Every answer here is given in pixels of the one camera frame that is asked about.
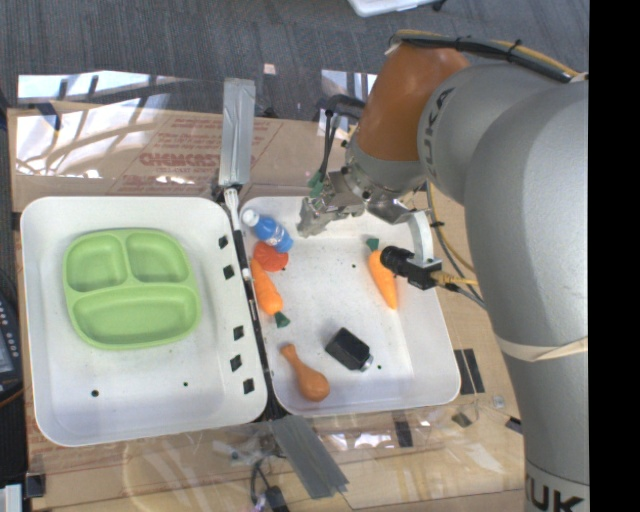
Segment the green plate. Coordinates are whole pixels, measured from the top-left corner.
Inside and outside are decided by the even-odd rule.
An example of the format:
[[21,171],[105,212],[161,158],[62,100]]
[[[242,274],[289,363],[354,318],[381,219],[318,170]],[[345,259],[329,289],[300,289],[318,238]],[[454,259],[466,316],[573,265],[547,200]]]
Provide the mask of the green plate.
[[96,347],[170,343],[200,322],[189,258],[160,230],[113,229],[76,238],[64,254],[63,284],[74,329]]

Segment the toy chicken leg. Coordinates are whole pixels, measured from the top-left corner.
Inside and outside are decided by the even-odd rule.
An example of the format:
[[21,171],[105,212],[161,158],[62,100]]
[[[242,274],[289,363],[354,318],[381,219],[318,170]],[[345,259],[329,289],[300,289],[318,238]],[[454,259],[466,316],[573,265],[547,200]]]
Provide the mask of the toy chicken leg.
[[312,402],[321,402],[330,392],[329,381],[319,371],[304,364],[298,357],[296,347],[292,343],[280,349],[280,353],[289,361],[298,379],[298,389],[302,396]]

